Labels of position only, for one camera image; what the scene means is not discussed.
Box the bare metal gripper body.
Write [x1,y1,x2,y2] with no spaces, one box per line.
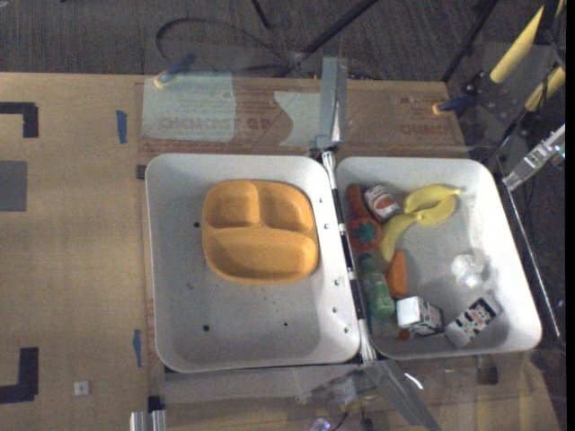
[501,123,567,192]

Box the yellow banana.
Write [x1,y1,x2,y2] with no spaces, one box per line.
[402,184,463,215]
[419,194,459,228]
[379,213,424,264]

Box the white plastic tray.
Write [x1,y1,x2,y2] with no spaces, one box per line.
[144,153,362,374]
[334,156,544,362]

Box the white and orange can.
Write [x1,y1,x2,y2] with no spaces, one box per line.
[363,184,402,224]

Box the black and white cow-print carton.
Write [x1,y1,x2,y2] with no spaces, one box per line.
[444,295,503,349]

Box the orange carrot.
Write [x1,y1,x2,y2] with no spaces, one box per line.
[385,249,409,300]

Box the red sausage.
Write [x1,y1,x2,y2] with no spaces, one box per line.
[347,183,372,220]

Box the red tomato with green top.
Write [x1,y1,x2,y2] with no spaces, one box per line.
[348,215,384,251]

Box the green bottle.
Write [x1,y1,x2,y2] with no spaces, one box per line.
[357,252,397,320]

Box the orange divided plate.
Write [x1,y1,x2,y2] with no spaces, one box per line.
[200,179,321,286]

